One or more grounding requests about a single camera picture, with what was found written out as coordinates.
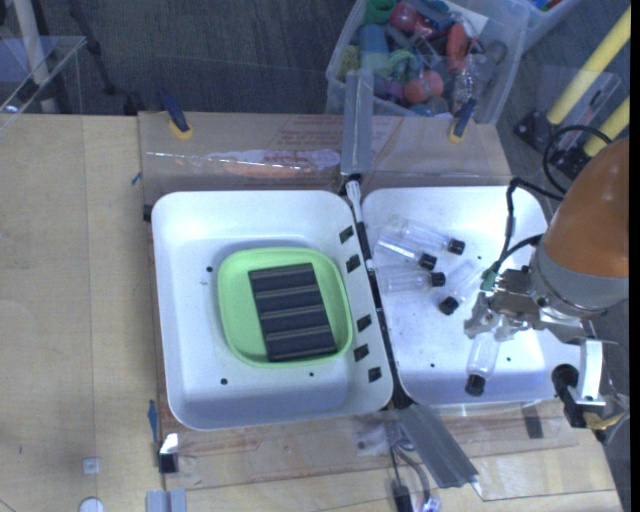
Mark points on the white plastic tray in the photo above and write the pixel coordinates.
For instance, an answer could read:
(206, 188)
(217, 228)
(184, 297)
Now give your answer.
(430, 345)
(200, 350)

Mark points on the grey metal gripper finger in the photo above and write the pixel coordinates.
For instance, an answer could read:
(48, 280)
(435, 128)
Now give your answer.
(509, 326)
(477, 317)

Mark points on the black ribbed rectangular block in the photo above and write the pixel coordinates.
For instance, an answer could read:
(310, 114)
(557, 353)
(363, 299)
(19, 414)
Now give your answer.
(292, 312)

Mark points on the clear plastic storage bin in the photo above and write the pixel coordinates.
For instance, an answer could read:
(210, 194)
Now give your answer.
(425, 55)

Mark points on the black cylinder on white bracket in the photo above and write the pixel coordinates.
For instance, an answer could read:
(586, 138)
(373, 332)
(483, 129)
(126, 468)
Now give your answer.
(590, 370)

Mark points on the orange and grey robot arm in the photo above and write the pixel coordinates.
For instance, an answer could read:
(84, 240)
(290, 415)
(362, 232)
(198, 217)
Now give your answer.
(590, 215)

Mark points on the green plate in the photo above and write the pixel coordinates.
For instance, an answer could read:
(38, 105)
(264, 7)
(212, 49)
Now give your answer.
(235, 300)

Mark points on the clear plastic bottle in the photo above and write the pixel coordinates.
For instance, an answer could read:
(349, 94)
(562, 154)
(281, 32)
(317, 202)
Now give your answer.
(481, 360)
(457, 292)
(425, 235)
(405, 281)
(400, 251)

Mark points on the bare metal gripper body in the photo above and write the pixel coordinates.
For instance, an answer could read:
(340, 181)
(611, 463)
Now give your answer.
(515, 292)

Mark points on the brown cardboard board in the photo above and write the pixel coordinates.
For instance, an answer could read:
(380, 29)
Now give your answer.
(240, 150)

